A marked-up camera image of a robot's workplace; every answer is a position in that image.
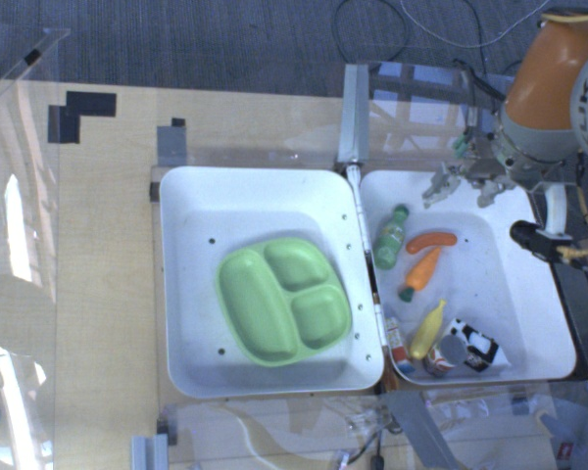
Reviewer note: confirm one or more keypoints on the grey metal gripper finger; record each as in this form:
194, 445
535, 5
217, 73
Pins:
438, 186
492, 193

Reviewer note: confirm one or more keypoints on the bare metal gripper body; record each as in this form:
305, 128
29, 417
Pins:
485, 169

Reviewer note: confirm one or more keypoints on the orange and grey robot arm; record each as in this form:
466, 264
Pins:
544, 81

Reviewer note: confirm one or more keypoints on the orange sausage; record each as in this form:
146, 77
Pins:
428, 242

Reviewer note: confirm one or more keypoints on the green plastic bottle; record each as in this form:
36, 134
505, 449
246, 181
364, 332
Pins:
388, 243

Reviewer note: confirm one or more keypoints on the orange carrot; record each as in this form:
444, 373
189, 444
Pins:
424, 272

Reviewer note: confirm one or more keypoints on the white plastic tray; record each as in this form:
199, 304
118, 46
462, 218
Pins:
514, 301
196, 203

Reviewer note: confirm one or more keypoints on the yellow banana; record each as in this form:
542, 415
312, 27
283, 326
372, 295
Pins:
427, 333

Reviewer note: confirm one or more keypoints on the black and white carton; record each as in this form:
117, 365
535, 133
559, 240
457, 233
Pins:
477, 345

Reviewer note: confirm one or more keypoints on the orange and white can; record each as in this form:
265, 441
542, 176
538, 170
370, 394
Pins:
446, 358

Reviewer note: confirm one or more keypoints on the green divided plate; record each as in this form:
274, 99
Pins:
255, 301

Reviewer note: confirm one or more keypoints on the pale wood board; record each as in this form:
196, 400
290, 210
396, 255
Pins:
108, 262

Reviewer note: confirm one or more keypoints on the black cylinder on white bracket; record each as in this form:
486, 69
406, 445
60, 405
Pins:
531, 239

